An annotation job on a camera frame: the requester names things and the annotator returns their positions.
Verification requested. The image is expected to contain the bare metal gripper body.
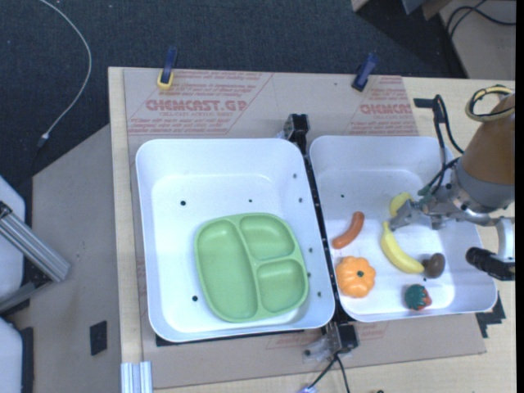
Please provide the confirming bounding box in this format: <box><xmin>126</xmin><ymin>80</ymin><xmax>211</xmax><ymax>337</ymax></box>
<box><xmin>418</xmin><ymin>183</ymin><xmax>494</xmax><ymax>231</ymax></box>

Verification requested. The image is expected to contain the yellow lemon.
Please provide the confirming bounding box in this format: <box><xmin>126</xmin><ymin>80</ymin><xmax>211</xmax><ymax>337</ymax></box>
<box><xmin>388</xmin><ymin>192</ymin><xmax>414</xmax><ymax>218</ymax></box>

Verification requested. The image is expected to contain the yellow banana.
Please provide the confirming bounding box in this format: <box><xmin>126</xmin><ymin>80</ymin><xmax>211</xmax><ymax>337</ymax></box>
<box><xmin>380</xmin><ymin>219</ymin><xmax>426</xmax><ymax>275</ymax></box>

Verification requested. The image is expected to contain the white plastic tray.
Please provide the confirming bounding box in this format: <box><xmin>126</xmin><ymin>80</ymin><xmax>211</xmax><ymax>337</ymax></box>
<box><xmin>309</xmin><ymin>134</ymin><xmax>499</xmax><ymax>323</ymax></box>
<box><xmin>134</xmin><ymin>138</ymin><xmax>337</xmax><ymax>343</ymax></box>

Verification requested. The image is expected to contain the orange sausage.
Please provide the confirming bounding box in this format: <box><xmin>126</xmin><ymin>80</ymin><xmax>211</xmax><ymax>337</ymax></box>
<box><xmin>331</xmin><ymin>210</ymin><xmax>366</xmax><ymax>251</ymax></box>

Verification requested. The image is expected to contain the orange pumpkin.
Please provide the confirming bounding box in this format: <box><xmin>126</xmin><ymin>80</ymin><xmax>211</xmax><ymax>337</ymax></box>
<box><xmin>334</xmin><ymin>255</ymin><xmax>377</xmax><ymax>300</ymax></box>

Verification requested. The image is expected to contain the red strawberry with green top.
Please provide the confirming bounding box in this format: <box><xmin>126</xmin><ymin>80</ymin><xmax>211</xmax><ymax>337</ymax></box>
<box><xmin>404</xmin><ymin>283</ymin><xmax>433</xmax><ymax>312</ymax></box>

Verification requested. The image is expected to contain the thin black rod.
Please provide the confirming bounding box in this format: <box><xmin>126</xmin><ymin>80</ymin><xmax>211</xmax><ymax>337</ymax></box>
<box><xmin>297</xmin><ymin>136</ymin><xmax>339</xmax><ymax>328</ymax></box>

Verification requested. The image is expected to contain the green divided plate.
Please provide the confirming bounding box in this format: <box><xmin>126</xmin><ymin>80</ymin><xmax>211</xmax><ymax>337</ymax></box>
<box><xmin>193</xmin><ymin>212</ymin><xmax>309</xmax><ymax>324</ymax></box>

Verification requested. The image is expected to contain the brown cardboard board red print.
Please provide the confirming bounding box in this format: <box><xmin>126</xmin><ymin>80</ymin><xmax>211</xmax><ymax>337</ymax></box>
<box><xmin>122</xmin><ymin>68</ymin><xmax>489</xmax><ymax>389</ymax></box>

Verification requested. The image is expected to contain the black cylinder on white bracket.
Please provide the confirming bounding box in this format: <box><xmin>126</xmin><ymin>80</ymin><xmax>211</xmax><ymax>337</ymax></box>
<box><xmin>465</xmin><ymin>215</ymin><xmax>516</xmax><ymax>282</ymax></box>

